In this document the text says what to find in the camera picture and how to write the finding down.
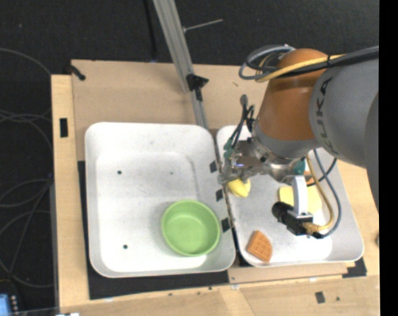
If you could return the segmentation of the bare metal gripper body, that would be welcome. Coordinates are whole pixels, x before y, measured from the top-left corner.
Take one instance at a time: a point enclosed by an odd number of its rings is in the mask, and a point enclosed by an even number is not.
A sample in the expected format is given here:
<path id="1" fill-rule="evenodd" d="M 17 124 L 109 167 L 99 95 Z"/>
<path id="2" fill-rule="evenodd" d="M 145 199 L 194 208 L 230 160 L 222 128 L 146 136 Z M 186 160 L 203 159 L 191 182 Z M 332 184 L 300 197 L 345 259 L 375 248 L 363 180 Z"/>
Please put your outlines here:
<path id="1" fill-rule="evenodd" d="M 236 171 L 237 179 L 243 173 L 252 176 L 269 175 L 278 182 L 289 182 L 292 176 L 303 175 L 305 158 L 283 158 L 266 149 L 257 139 L 240 140 L 235 146 L 225 145 L 225 172 Z"/>

